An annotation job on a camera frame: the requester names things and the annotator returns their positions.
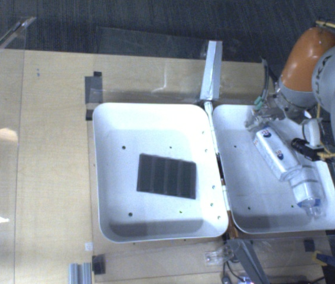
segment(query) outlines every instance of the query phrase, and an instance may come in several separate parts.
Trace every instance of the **water bottle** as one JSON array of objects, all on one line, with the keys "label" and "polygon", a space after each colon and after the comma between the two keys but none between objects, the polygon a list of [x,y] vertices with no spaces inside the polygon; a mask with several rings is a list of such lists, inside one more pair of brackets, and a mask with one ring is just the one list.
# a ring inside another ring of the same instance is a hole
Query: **water bottle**
[{"label": "water bottle", "polygon": [[296,204],[304,209],[308,216],[318,218],[321,215],[324,196],[316,169],[304,165],[299,174],[291,178],[290,184]]},{"label": "water bottle", "polygon": [[273,128],[255,129],[254,145],[279,181],[289,181],[300,172],[301,163]]}]

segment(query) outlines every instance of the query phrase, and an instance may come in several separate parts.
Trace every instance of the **white sticker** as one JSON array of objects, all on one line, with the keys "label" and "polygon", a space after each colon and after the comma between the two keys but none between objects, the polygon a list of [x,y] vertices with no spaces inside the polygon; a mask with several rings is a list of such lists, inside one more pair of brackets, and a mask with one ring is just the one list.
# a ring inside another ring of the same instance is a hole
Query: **white sticker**
[{"label": "white sticker", "polygon": [[86,251],[92,251],[93,250],[93,243],[92,242],[87,242],[84,244],[84,250]]}]

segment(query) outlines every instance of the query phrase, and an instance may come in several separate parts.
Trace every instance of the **orange cylinder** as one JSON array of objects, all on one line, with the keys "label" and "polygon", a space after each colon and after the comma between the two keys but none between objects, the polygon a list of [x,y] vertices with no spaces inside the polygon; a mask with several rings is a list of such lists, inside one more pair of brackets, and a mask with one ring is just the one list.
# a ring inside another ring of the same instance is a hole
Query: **orange cylinder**
[{"label": "orange cylinder", "polygon": [[335,34],[319,27],[307,30],[297,40],[280,80],[284,86],[294,91],[311,92],[311,75],[319,58],[335,46]]}]

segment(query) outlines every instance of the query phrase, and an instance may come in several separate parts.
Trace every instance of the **black cable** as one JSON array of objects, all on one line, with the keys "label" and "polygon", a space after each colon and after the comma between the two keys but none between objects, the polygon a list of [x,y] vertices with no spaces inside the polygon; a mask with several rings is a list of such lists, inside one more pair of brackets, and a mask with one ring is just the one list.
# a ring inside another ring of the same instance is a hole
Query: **black cable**
[{"label": "black cable", "polygon": [[230,268],[230,265],[229,265],[229,261],[226,261],[226,263],[224,263],[224,270],[225,270],[225,264],[227,265],[227,268],[229,268],[229,271],[230,273],[236,277],[238,280],[241,280],[241,281],[245,281],[244,279],[242,279],[240,276],[237,276],[235,273],[233,273],[232,269]]},{"label": "black cable", "polygon": [[316,279],[316,280],[310,282],[309,284],[315,284],[315,283],[318,283],[320,280],[323,280],[323,279],[325,279],[325,277],[319,277],[318,279]]}]

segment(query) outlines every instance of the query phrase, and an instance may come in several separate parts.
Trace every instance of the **dark floor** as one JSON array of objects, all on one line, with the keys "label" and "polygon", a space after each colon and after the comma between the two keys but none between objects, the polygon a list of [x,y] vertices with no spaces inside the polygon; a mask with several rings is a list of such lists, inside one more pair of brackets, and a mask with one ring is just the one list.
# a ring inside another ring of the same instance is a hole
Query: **dark floor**
[{"label": "dark floor", "polygon": [[28,49],[105,53],[103,28],[120,28],[223,40],[225,60],[264,56],[280,74],[303,31],[335,22],[335,0],[0,0],[0,35],[30,15]]}]

